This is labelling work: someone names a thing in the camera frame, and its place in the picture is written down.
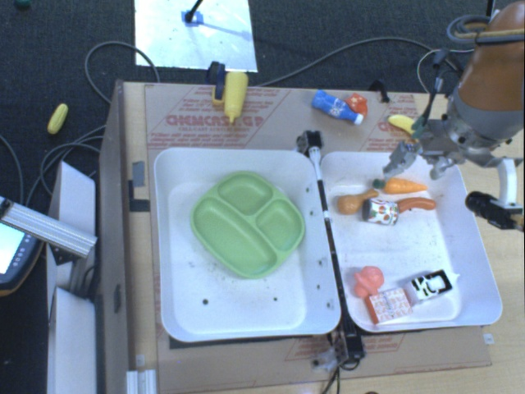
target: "screen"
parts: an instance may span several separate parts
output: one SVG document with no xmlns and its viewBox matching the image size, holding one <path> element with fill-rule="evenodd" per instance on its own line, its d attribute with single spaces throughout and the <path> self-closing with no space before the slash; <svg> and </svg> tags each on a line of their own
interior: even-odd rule
<svg viewBox="0 0 525 394">
<path fill-rule="evenodd" d="M 0 223 L 0 274 L 5 274 L 25 233 Z"/>
</svg>

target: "white tray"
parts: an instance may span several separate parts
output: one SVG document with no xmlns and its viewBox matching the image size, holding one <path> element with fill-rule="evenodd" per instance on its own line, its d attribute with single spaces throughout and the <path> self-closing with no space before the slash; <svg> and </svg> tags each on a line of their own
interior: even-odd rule
<svg viewBox="0 0 525 394">
<path fill-rule="evenodd" d="M 333 219 L 334 240 L 350 315 L 369 332 L 488 325 L 501 315 L 502 304 L 474 215 L 465 207 L 467 192 L 457 167 L 433 181 L 430 167 L 418 158 L 402 177 L 424 183 L 428 190 L 414 195 L 384 195 L 396 201 L 409 196 L 434 199 L 436 210 L 414 209 L 394 226 L 364 222 L 359 213 L 337 211 L 337 197 L 359 194 L 381 177 L 388 153 L 329 153 L 322 160 L 326 197 Z M 354 295 L 354 273 L 379 267 L 385 275 L 380 291 L 401 287 L 411 279 L 444 269 L 459 274 L 455 288 L 413 307 L 413 313 L 374 324 L 362 299 Z"/>
<path fill-rule="evenodd" d="M 190 228 L 199 198 L 232 172 L 263 176 L 287 195 L 305 221 L 299 247 L 260 279 L 234 274 Z M 340 304 L 317 178 L 310 161 L 276 150 L 174 148 L 154 165 L 162 323 L 181 341 L 325 334 Z"/>
</svg>

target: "green plate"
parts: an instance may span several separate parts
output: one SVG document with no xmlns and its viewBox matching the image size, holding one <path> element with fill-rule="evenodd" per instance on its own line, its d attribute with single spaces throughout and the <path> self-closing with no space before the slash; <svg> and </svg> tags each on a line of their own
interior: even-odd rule
<svg viewBox="0 0 525 394">
<path fill-rule="evenodd" d="M 299 210 L 252 172 L 224 178 L 194 206 L 191 228 L 217 259 L 242 277 L 268 275 L 304 236 Z"/>
</svg>

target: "toy carrot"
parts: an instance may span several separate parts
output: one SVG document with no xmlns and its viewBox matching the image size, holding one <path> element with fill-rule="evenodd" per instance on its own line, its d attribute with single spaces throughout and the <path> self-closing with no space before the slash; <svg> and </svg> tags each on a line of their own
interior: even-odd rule
<svg viewBox="0 0 525 394">
<path fill-rule="evenodd" d="M 383 180 L 374 180 L 372 186 L 383 190 L 387 194 L 417 193 L 418 191 L 424 191 L 428 188 L 424 184 L 419 184 L 403 178 L 396 178 L 395 176 L 387 182 L 384 182 Z"/>
</svg>

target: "pink toy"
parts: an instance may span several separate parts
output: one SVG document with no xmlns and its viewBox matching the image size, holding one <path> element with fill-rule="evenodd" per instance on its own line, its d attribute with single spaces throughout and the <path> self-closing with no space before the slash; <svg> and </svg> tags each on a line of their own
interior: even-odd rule
<svg viewBox="0 0 525 394">
<path fill-rule="evenodd" d="M 383 272 L 374 266 L 363 267 L 360 272 L 354 273 L 354 278 L 356 280 L 354 292 L 360 298 L 377 295 L 377 289 L 385 282 Z"/>
</svg>

